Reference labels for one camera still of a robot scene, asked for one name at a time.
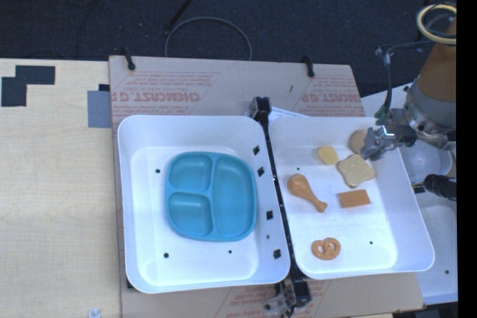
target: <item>wooden surface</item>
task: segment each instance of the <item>wooden surface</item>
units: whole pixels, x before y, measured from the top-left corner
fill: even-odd
[[[20,63],[56,83],[0,107],[0,316],[120,317],[112,130],[88,128],[86,104],[108,63],[0,60],[0,77]]]

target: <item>black fabric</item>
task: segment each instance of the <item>black fabric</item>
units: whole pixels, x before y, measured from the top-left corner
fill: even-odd
[[[429,3],[444,1],[457,2]],[[387,89],[375,47],[416,41],[425,0],[191,0],[168,35],[184,2],[0,0],[0,57],[107,60],[124,46],[132,56],[164,57],[167,43],[170,57],[249,60],[251,49],[254,61],[299,63],[306,55],[351,65],[365,96]],[[411,82],[430,49],[395,51],[393,86]]]

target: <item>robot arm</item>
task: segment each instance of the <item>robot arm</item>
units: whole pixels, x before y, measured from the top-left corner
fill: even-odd
[[[423,24],[430,10],[451,10],[455,17],[445,33]],[[435,42],[419,76],[407,89],[402,109],[389,109],[379,128],[370,127],[361,147],[365,159],[377,160],[386,151],[412,146],[424,141],[442,150],[452,150],[455,143],[448,134],[456,129],[456,24],[457,10],[447,4],[424,7],[417,15],[421,33]]]

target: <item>cardboard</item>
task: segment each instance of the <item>cardboard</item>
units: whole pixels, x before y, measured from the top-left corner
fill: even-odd
[[[348,65],[133,57],[110,57],[116,202],[123,317],[266,317],[264,302],[275,295],[272,284],[145,294],[127,286],[117,157],[117,127],[129,115],[246,115],[255,97],[304,115],[364,116]],[[413,273],[307,280],[312,300],[293,317],[349,317],[420,310],[423,297]]]

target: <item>white cable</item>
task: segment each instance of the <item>white cable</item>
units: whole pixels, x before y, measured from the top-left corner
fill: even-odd
[[[429,40],[435,41],[435,42],[440,42],[442,44],[448,44],[448,45],[457,45],[457,37],[456,38],[451,38],[451,37],[442,37],[438,36],[435,34],[432,34],[429,32],[429,30],[426,28],[426,26],[423,24],[423,19],[424,16],[430,11],[430,10],[448,10],[451,11],[457,16],[457,7],[454,7],[449,4],[431,4],[428,5],[427,7],[424,7],[422,10],[420,10],[417,13],[417,28],[419,28],[419,31],[427,37]]]

